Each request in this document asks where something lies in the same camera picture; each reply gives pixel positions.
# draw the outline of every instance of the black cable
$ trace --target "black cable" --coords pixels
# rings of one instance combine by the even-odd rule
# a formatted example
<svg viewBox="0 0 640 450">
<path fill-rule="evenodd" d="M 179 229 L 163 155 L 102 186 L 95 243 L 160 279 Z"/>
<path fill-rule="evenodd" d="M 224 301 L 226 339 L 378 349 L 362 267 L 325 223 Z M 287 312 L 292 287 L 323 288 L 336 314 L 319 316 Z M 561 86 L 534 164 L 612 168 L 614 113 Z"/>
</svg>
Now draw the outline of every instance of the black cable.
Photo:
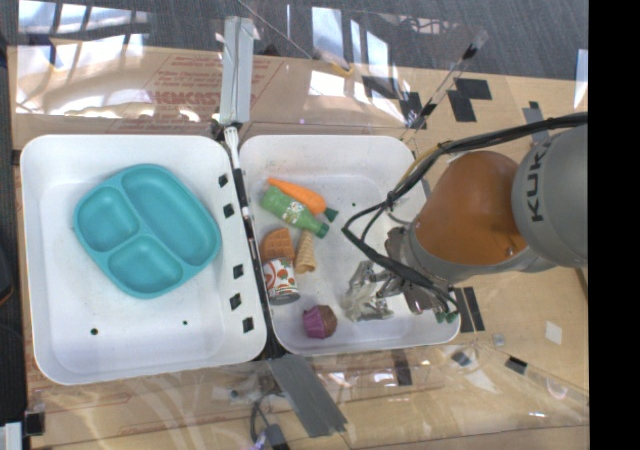
<svg viewBox="0 0 640 450">
<path fill-rule="evenodd" d="M 271 425 L 260 408 L 262 401 L 269 395 L 283 396 L 283 393 L 279 389 L 272 389 L 260 395 L 260 397 L 253 403 L 253 406 L 251 407 L 251 416 L 249 418 L 249 432 L 251 434 L 251 440 L 254 443 L 258 441 L 258 433 L 256 432 L 256 419 L 258 418 L 258 415 L 260 415 L 266 427 Z"/>
<path fill-rule="evenodd" d="M 393 213 L 391 211 L 389 211 L 387 213 L 387 217 L 389 219 L 391 219 L 394 222 L 397 222 L 398 224 L 402 224 L 403 226 L 409 226 L 409 224 L 411 224 L 411 221 L 403 221 L 402 219 L 396 217 L 395 215 L 393 215 Z"/>
<path fill-rule="evenodd" d="M 365 238 L 373 223 L 380 217 L 385 209 L 392 209 L 393 204 L 409 192 L 419 181 L 422 180 L 424 175 L 431 169 L 433 164 L 445 154 L 462 153 L 466 151 L 472 151 L 479 148 L 487 148 L 491 146 L 497 146 L 516 139 L 520 139 L 527 135 L 534 134 L 542 130 L 554 130 L 558 128 L 573 128 L 586 124 L 588 122 L 588 114 L 586 112 L 569 114 L 566 116 L 560 116 L 557 118 L 548 118 L 542 121 L 536 121 L 534 123 L 528 123 L 525 125 L 508 128 L 506 130 L 499 130 L 496 132 L 489 132 L 472 137 L 459 139 L 457 141 L 448 141 L 438 145 L 437 149 L 424 157 L 411 171 L 406 178 L 396 185 L 396 187 L 387 194 L 387 199 L 377 205 L 358 212 L 351 217 L 342 227 L 342 233 L 347 239 L 353 243 L 360 251 L 362 251 L 367 258 L 372 262 L 380 265 L 384 269 L 396 274 L 397 276 L 405 279 L 411 283 L 421 286 L 427 289 L 433 294 L 439 301 L 442 302 L 445 312 L 449 312 L 448 303 L 453 304 L 456 309 L 458 304 L 456 300 L 439 288 L 435 282 L 419 273 L 418 271 L 404 265 L 403 263 L 396 261 L 388 256 L 384 256 L 378 253 L 375 249 L 365 243 Z M 364 231 L 360 238 L 356 237 L 349 227 L 357 219 L 364 217 L 365 215 L 376 211 L 376 214 L 371 218 L 368 224 L 365 226 Z"/>
</svg>

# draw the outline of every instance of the soda can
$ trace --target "soda can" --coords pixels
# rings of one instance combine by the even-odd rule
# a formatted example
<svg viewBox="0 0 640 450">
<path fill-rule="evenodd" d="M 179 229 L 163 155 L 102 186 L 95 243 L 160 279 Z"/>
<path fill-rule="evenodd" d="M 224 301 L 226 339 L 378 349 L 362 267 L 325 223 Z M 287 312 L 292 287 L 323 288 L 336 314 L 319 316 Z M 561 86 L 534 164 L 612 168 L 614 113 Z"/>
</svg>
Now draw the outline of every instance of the soda can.
<svg viewBox="0 0 640 450">
<path fill-rule="evenodd" d="M 272 304 L 287 304 L 300 298 L 293 260 L 274 258 L 262 264 L 267 295 Z"/>
</svg>

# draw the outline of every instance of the teal plate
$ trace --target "teal plate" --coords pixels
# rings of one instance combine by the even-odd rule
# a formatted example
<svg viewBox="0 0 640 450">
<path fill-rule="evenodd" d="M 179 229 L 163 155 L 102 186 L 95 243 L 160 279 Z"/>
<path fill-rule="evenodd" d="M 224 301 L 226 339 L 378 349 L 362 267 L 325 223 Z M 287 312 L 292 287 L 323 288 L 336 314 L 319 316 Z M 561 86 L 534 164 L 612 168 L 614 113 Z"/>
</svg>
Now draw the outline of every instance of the teal plate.
<svg viewBox="0 0 640 450">
<path fill-rule="evenodd" d="M 78 202 L 74 231 L 123 291 L 140 299 L 170 292 L 218 254 L 220 229 L 204 205 L 168 169 L 128 167 Z"/>
</svg>

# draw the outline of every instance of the ice cream cone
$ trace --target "ice cream cone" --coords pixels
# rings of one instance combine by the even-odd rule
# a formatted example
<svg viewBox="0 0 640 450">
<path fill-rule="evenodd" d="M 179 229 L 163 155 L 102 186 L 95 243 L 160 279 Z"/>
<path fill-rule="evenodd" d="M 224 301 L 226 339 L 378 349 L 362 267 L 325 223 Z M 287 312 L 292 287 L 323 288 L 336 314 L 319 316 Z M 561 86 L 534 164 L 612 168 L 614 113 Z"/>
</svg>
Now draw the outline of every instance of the ice cream cone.
<svg viewBox="0 0 640 450">
<path fill-rule="evenodd" d="M 294 259 L 296 274 L 305 274 L 316 270 L 316 258 L 313 252 L 313 233 L 303 230 L 298 241 L 298 249 Z"/>
</svg>

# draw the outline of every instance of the toy bottle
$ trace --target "toy bottle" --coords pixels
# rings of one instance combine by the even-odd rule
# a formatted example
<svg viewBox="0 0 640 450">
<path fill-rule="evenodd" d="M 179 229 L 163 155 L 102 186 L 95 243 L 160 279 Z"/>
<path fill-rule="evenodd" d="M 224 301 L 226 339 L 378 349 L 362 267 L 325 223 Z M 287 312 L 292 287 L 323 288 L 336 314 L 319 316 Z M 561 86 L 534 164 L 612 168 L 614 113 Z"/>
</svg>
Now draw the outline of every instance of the toy bottle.
<svg viewBox="0 0 640 450">
<path fill-rule="evenodd" d="M 277 215 L 287 224 L 309 230 L 319 238 L 324 238 L 329 231 L 328 224 L 316 219 L 305 205 L 287 196 L 278 187 L 271 186 L 267 189 L 260 206 Z"/>
</svg>

